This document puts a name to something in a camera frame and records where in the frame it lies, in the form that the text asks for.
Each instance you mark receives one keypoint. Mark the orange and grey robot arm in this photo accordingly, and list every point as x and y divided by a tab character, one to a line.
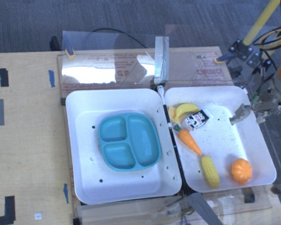
280	71

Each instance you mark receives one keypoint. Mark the brown cardboard board red print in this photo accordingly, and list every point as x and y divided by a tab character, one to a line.
206	71

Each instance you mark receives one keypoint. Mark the black and white milk carton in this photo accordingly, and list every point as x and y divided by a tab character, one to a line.
197	120

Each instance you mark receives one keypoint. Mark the orange carrot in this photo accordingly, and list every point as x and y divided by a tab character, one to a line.
189	140

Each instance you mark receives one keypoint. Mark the thin black and white rod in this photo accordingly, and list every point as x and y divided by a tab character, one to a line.
169	125

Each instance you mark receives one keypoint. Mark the blue divided plate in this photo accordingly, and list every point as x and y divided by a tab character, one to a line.
142	142

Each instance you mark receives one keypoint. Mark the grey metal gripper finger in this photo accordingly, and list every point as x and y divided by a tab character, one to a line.
244	109
236	120

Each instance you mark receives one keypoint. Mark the yellow banana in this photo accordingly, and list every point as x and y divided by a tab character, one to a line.
185	108

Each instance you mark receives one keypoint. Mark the orange pumpkin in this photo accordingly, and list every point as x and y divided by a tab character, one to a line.
241	171

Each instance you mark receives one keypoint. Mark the yellow corn cob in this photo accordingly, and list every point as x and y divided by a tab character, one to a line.
210	171

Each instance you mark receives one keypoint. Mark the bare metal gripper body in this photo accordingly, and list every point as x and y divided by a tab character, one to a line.
264	106

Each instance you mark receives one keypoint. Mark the white plastic tray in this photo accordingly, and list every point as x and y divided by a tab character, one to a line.
87	183
226	140

